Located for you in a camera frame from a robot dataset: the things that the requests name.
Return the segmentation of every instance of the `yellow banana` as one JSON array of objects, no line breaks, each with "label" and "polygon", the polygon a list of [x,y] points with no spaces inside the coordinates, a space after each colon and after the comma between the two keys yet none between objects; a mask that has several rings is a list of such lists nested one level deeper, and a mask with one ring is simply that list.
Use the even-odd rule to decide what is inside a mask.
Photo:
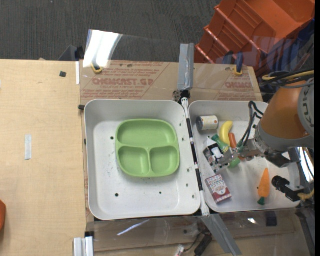
[{"label": "yellow banana", "polygon": [[234,122],[232,121],[226,121],[225,123],[223,123],[223,125],[220,128],[220,133],[219,133],[219,137],[220,139],[229,145],[229,147],[231,147],[230,145],[230,139],[229,139],[229,132],[233,126]]}]

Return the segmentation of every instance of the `can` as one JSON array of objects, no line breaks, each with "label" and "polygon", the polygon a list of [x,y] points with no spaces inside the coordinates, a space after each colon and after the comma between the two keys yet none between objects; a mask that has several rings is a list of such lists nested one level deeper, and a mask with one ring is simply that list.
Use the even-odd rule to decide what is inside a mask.
[{"label": "can", "polygon": [[199,131],[216,130],[219,126],[216,115],[198,116],[195,122]]}]

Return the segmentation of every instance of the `wooden table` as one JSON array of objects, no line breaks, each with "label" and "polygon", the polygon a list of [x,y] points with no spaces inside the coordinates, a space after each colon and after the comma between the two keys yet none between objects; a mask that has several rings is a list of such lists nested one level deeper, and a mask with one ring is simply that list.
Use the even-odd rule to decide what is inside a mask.
[{"label": "wooden table", "polygon": [[[0,60],[0,232],[2,256],[71,256],[84,237],[86,200],[80,88],[71,61]],[[25,136],[31,135],[31,159]],[[243,255],[309,255],[301,224],[284,215],[286,231],[237,239]],[[177,245],[97,255],[173,255]],[[193,250],[185,254],[193,255]],[[204,256],[226,255],[214,241]]]}]

